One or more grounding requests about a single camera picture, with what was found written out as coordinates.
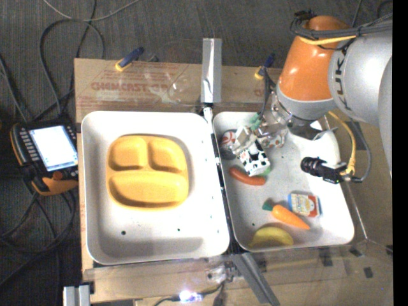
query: yellow divided plate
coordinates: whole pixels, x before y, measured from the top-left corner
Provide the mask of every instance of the yellow divided plate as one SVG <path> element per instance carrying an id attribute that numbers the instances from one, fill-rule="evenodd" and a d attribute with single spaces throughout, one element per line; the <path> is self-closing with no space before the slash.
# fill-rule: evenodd
<path id="1" fill-rule="evenodd" d="M 121 136 L 108 149 L 106 186 L 109 196 L 126 207 L 176 207 L 189 192 L 186 157 L 168 138 Z"/>

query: toy sausage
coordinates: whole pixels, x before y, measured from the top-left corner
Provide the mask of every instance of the toy sausage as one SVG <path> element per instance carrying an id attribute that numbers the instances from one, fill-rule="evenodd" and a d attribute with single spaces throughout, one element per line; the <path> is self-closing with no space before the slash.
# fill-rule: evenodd
<path id="1" fill-rule="evenodd" d="M 229 174 L 234 179 L 237 179 L 238 181 L 241 181 L 244 184 L 248 184 L 248 185 L 262 186 L 266 182 L 264 177 L 260 177 L 260 176 L 250 177 L 246 173 L 244 173 L 244 172 L 242 172 L 242 171 L 240 171 L 240 170 L 238 170 L 238 169 L 236 169 L 234 167 L 229 168 Z"/>

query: black camera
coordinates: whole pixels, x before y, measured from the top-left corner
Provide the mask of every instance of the black camera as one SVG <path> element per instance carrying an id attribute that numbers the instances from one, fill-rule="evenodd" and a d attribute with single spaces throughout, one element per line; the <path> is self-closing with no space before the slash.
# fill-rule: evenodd
<path id="1" fill-rule="evenodd" d="M 300 168 L 315 177 L 321 177 L 324 181 L 338 184 L 344 181 L 344 176 L 341 173 L 346 170 L 347 165 L 340 163 L 334 167 L 329 167 L 327 162 L 318 157 L 305 157 L 301 163 Z"/>

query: metal bracket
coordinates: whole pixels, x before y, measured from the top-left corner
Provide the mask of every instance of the metal bracket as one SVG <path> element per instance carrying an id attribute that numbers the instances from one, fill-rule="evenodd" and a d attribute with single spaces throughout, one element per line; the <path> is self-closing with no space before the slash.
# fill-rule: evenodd
<path id="1" fill-rule="evenodd" d="M 84 284 L 79 287 L 64 287 L 62 300 L 64 306 L 91 306 L 91 289 Z"/>
<path id="2" fill-rule="evenodd" d="M 269 303 L 272 306 L 279 306 L 281 304 L 260 272 L 251 253 L 234 254 L 230 257 L 251 287 L 259 303 Z"/>
<path id="3" fill-rule="evenodd" d="M 201 74 L 201 102 L 221 102 L 221 45 L 222 40 L 203 40 L 203 70 Z"/>
<path id="4" fill-rule="evenodd" d="M 330 248 L 319 248 L 319 257 L 323 266 L 333 266 L 332 255 L 330 254 Z"/>

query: toy carrot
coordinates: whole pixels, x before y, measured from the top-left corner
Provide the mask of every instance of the toy carrot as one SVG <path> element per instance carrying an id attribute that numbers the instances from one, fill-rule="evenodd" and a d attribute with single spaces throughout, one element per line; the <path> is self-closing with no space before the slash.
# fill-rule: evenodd
<path id="1" fill-rule="evenodd" d="M 266 211 L 272 211 L 272 215 L 276 219 L 286 224 L 291 224 L 292 226 L 296 226 L 301 229 L 306 230 L 310 229 L 310 226 L 306 222 L 304 222 L 292 211 L 289 211 L 287 208 L 284 208 L 282 205 L 275 205 L 274 207 L 272 207 L 271 205 L 268 204 L 268 202 L 265 202 L 262 206 L 262 209 Z"/>

